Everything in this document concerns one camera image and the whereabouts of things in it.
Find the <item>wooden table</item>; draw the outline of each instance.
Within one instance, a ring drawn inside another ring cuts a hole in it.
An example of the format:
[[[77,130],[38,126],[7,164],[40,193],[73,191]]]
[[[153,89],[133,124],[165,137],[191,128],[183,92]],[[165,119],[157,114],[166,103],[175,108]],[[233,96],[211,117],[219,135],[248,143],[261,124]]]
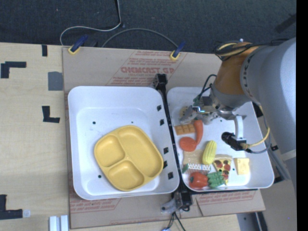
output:
[[[28,209],[29,218],[0,220],[0,230],[48,230],[50,216],[69,215],[64,92],[48,90],[48,73],[62,72],[62,47],[0,43],[0,63],[26,62],[26,68],[10,68],[0,79],[0,194],[7,194],[6,209]],[[43,122],[42,106],[50,106]],[[236,215],[182,220],[187,231],[239,231]],[[121,230],[160,231],[168,221],[121,225]],[[106,226],[91,231],[119,230]],[[181,230],[177,221],[172,230]]]

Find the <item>divided yellow plate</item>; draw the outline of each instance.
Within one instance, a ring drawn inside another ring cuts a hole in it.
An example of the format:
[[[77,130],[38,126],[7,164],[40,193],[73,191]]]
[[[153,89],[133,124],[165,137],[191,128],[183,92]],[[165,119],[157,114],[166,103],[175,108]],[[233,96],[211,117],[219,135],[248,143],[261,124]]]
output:
[[[136,126],[123,126],[97,141],[95,159],[121,191],[132,191],[153,180],[163,170],[163,158],[147,134]]]

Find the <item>cardboard box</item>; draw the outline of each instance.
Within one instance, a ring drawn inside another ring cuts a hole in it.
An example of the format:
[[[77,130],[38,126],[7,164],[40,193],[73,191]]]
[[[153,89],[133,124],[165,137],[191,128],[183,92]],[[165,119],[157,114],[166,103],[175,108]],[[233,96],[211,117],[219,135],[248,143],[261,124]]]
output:
[[[67,96],[76,86],[151,86],[157,73],[168,78],[167,91],[173,87],[201,87],[206,77],[218,72],[220,59],[212,54],[181,53],[177,61],[171,52],[120,49],[80,49],[70,55],[63,47],[63,72],[67,154],[69,169],[70,227],[96,226],[169,220],[161,213],[161,205],[171,200],[171,194],[124,197],[104,200],[84,200],[74,191]],[[196,218],[264,210],[259,190],[194,194],[190,211],[181,218]]]

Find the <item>pizza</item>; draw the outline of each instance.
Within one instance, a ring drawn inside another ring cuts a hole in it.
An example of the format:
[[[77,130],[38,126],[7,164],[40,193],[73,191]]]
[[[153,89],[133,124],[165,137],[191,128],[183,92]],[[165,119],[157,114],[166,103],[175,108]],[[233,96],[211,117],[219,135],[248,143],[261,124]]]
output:
[[[217,172],[222,172],[225,184],[228,183],[229,173],[231,170],[232,157],[225,154],[216,154],[213,165]]]

